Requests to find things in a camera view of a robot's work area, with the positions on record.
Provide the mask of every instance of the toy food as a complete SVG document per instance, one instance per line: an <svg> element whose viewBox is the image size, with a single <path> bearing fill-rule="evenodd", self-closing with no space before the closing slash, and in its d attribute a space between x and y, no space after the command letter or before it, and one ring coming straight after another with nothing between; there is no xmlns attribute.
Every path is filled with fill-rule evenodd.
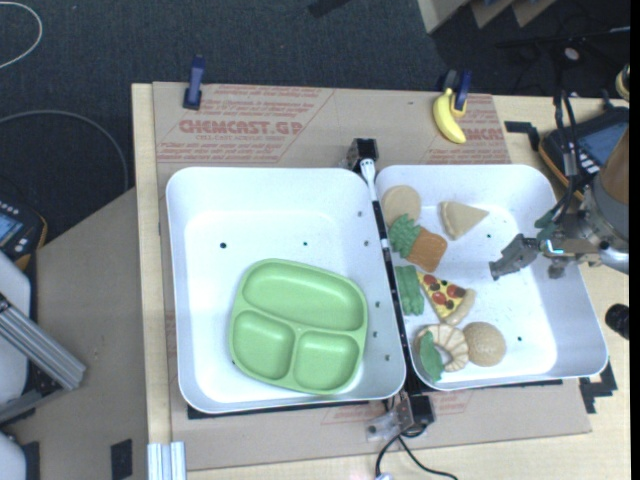
<svg viewBox="0 0 640 480"><path fill-rule="evenodd" d="M418 282L441 322L457 325L469 314L476 292L431 274L417 272Z"/></svg>
<svg viewBox="0 0 640 480"><path fill-rule="evenodd" d="M402 312L405 315L421 315L424 313L424 297L420 290L416 267L396 267L395 272Z"/></svg>
<svg viewBox="0 0 640 480"><path fill-rule="evenodd" d="M387 226L405 213L410 219L417 220L422 210L420 194L408 185L391 187L382 196L380 204Z"/></svg>
<svg viewBox="0 0 640 480"><path fill-rule="evenodd" d="M442 356L433 343L433 334L425 329L423 333L418 334L417 340L422 367L434 382L438 382L442 378L444 365L442 364Z"/></svg>
<svg viewBox="0 0 640 480"><path fill-rule="evenodd" d="M394 251L422 270L433 272L447 250L447 240L415 225L407 214L398 217L389 229L389 241Z"/></svg>
<svg viewBox="0 0 640 480"><path fill-rule="evenodd" d="M473 322L463 329L469 346L469 361L478 366L495 366L507 352L500 330L487 322Z"/></svg>
<svg viewBox="0 0 640 480"><path fill-rule="evenodd" d="M467 365L469 347L460 329L449 324L428 325L418 333L416 339L421 340L427 332L433 335L434 346L449 356L449 360L444 363L445 372L456 372Z"/></svg>
<svg viewBox="0 0 640 480"><path fill-rule="evenodd" d="M484 219L489 212L456 201L443 201L438 213L444 230L452 240L457 240Z"/></svg>

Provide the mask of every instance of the green divided plate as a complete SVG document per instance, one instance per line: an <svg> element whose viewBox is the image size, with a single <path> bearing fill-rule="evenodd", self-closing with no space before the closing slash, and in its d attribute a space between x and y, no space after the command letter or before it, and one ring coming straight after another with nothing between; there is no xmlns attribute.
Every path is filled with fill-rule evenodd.
<svg viewBox="0 0 640 480"><path fill-rule="evenodd" d="M229 346L247 375L306 393L339 392L354 378L367 333L367 302L351 280L311 265L267 259L244 274Z"/></svg>

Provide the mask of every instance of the blue clip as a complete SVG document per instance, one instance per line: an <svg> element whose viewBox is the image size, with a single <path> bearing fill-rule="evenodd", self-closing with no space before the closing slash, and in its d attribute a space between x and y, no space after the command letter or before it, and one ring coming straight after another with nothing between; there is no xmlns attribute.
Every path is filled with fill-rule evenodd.
<svg viewBox="0 0 640 480"><path fill-rule="evenodd" d="M458 89L455 91L456 97L453 103L453 108L456 110L462 110L465 102L467 101L467 95L469 94L469 87L471 87L471 71L465 69L460 74L460 83Z"/></svg>
<svg viewBox="0 0 640 480"><path fill-rule="evenodd" d="M182 106L190 110L200 110L200 99L202 91L200 84L204 75L204 57L196 55L191 62L191 75L189 77L189 87L184 91L184 101Z"/></svg>

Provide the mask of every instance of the banana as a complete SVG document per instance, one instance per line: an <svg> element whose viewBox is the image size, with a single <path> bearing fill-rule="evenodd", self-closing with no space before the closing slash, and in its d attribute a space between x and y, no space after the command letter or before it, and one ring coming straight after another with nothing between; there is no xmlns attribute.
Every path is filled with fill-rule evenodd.
<svg viewBox="0 0 640 480"><path fill-rule="evenodd" d="M433 117L436 120L438 129L447 139L456 144L464 144L467 142L467 138L453 116L452 106L454 98L455 94L453 89L448 87L433 103ZM462 112L456 112L456 114L458 116L464 114L464 108Z"/></svg>

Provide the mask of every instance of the dark floor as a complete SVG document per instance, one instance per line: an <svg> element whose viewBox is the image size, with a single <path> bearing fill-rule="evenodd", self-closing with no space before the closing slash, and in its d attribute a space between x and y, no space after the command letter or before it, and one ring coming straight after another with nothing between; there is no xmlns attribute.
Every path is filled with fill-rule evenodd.
<svg viewBox="0 0 640 480"><path fill-rule="evenodd" d="M473 92L551 95L556 43L496 45L629 26L631 0L559 0L524 28L507 9L479 29L467 6L431 35L416 0L351 0L320 17L309 10L319 0L2 1L32 7L44 33L30 55L0 68L0 192L22 193L53 239L132 186L131 84L186 81L196 52L205 82L437 90L447 70L469 69ZM31 14L0 5L0 65L36 35ZM563 85L585 97L615 92L629 45L628 32L590 37ZM92 123L53 114L2 121L45 109L103 127L128 181Z"/></svg>

